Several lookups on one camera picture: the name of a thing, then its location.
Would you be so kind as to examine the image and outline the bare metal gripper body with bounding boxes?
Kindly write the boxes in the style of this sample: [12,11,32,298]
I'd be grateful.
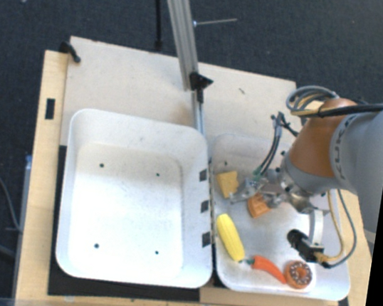
[254,169,321,216]

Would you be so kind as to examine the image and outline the yellow cheese wedge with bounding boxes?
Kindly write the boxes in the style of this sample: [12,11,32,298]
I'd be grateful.
[212,168,242,201]

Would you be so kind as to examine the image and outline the orange waffle biscuit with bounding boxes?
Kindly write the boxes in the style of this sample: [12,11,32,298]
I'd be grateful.
[245,192,276,222]

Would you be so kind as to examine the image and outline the yellow corn cob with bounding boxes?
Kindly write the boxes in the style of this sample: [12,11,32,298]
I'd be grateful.
[209,212,252,264]

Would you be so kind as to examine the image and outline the white plastic tray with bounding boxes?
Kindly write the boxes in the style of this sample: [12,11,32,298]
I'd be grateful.
[46,105,236,299]
[188,130,373,306]

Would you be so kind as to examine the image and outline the orange carrot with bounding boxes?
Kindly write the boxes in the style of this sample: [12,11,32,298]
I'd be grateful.
[241,253,291,285]

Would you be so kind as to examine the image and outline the brown sprinkled doughnut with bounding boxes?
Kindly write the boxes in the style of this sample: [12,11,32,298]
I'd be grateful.
[280,258,316,292]

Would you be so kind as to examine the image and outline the pale flat board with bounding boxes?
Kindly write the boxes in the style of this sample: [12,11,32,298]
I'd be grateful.
[32,35,375,306]

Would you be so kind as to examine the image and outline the black cylinder on white bracket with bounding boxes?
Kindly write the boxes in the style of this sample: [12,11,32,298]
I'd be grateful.
[283,204,332,266]

